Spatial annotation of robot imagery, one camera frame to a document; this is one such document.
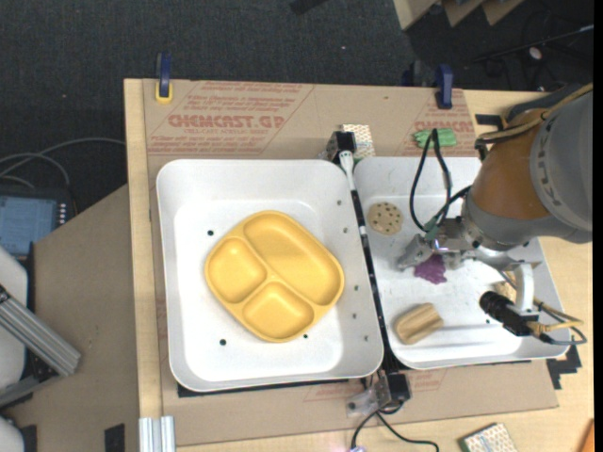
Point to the purple grapes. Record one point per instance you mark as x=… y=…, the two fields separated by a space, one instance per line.
x=431 y=273

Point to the tan toy bread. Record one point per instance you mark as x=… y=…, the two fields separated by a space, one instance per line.
x=417 y=324

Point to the tan textured toy food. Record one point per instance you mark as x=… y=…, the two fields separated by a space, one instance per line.
x=506 y=291

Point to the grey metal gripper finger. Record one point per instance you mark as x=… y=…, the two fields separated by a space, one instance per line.
x=453 y=260
x=413 y=251

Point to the black cylinder on white bracket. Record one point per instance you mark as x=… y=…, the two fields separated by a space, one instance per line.
x=506 y=311

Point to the brown cardboard board red print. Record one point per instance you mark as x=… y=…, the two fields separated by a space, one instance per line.
x=226 y=125

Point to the thin black and white rod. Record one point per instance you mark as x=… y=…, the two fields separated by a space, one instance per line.
x=362 y=224

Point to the green toy vegetable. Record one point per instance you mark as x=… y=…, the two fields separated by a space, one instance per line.
x=440 y=138

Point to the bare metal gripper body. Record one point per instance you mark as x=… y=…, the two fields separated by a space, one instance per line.
x=454 y=236

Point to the yellow divided plate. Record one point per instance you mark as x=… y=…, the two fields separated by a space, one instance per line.
x=275 y=271

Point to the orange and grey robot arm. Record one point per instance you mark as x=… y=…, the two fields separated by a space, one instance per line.
x=518 y=182

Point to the white plastic tray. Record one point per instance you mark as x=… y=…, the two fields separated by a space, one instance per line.
x=466 y=342
x=198 y=356

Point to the patterned packet with green edge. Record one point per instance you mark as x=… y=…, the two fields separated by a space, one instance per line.
x=487 y=439

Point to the white patterned packet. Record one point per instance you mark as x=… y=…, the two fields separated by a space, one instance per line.
x=362 y=134

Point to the tan chocolate chip biscuit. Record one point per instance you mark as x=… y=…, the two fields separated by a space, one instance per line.
x=384 y=218

